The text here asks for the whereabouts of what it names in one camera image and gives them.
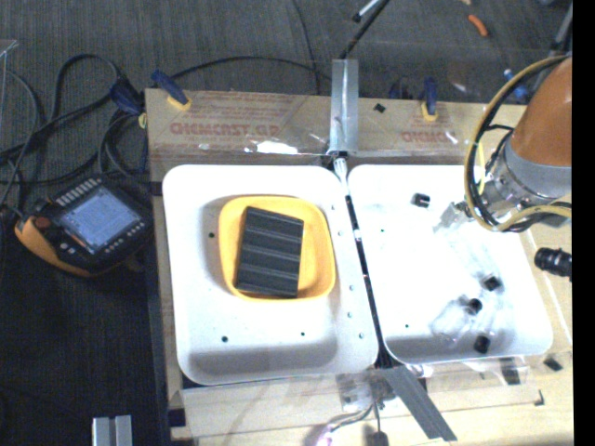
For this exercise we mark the dark grey ribbed box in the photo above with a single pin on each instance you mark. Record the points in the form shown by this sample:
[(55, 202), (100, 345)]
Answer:
[(269, 253)]

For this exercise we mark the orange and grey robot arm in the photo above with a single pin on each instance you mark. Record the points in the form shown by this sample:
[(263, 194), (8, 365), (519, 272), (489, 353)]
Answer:
[(548, 109)]

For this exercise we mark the clear plastic bottle black cap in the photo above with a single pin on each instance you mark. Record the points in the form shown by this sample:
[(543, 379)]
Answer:
[(473, 305), (490, 282), (481, 344), (420, 200)]

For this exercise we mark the thin black and white rod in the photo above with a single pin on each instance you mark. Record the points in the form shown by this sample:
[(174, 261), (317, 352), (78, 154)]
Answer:
[(364, 267)]

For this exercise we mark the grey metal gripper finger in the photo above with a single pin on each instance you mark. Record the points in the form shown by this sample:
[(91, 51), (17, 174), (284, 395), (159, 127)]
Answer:
[(444, 226), (455, 211)]

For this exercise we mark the yellow plate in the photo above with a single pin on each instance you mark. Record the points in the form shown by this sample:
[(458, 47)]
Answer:
[(316, 249)]

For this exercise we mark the brown cardboard board red print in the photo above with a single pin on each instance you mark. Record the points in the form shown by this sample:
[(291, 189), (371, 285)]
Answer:
[(223, 128)]

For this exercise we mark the white plastic tray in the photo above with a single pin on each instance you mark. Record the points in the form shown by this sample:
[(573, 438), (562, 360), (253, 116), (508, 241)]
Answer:
[(409, 258), (279, 342)]

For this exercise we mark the black cylinder on white bracket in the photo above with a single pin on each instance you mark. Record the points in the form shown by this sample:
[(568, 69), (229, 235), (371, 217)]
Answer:
[(553, 260)]

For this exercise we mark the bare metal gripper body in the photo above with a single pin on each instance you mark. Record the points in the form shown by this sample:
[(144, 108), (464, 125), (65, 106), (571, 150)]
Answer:
[(516, 198)]

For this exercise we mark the small black block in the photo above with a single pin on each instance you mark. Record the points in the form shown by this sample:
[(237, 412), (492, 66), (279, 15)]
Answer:
[(379, 108)]

